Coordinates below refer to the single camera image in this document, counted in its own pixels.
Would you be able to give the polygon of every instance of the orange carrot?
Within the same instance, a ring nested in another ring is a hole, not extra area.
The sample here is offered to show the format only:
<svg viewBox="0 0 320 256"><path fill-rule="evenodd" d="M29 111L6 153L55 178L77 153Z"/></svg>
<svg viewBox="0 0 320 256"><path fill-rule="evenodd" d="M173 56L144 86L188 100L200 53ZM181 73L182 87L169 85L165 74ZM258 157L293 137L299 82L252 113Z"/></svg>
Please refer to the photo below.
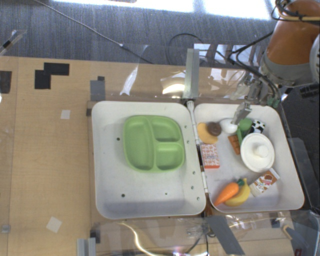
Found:
<svg viewBox="0 0 320 256"><path fill-rule="evenodd" d="M217 206L235 196L239 191L239 186L242 185L244 185L244 181L241 178L237 182L231 182L226 185L218 195L217 199L214 202L214 205Z"/></svg>

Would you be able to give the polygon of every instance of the white egg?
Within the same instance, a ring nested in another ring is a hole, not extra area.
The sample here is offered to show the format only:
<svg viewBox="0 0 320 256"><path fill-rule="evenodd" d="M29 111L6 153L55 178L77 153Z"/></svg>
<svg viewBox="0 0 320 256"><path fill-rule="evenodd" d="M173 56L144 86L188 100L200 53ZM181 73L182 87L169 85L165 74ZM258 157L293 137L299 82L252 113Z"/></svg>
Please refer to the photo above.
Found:
<svg viewBox="0 0 320 256"><path fill-rule="evenodd" d="M238 125L232 124L231 121L232 121L231 118L227 118L227 119L221 120L219 123L222 131L225 132L226 134L234 134L238 129Z"/></svg>

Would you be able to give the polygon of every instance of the red and white box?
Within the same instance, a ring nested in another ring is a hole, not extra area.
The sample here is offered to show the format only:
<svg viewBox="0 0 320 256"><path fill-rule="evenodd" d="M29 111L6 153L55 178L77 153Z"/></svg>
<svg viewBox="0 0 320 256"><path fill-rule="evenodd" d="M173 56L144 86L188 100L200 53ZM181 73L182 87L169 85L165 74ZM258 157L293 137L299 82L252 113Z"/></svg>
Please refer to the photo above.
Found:
<svg viewBox="0 0 320 256"><path fill-rule="evenodd" d="M215 144L200 145L204 169L217 169L220 167L218 150Z"/></svg>

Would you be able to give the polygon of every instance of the white lid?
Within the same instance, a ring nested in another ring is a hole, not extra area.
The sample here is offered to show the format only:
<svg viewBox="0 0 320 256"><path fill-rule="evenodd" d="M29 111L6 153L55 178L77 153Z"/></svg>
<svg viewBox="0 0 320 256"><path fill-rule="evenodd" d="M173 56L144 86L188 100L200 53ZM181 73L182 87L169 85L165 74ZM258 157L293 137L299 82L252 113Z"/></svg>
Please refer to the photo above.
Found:
<svg viewBox="0 0 320 256"><path fill-rule="evenodd" d="M271 141L257 132L244 137L240 153L244 164L257 173L270 169L275 161L275 150Z"/></svg>

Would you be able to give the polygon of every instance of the toy banana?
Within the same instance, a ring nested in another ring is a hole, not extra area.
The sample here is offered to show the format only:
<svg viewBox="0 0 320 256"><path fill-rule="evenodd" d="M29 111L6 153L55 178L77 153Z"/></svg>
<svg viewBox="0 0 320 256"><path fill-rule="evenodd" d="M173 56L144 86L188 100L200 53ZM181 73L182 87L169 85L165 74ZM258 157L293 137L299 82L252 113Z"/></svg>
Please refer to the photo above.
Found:
<svg viewBox="0 0 320 256"><path fill-rule="evenodd" d="M244 185L240 188L239 192L229 200L225 201L225 205L236 207L242 205L245 201L247 201L250 195L250 188L247 184L247 179L244 178L243 181Z"/></svg>

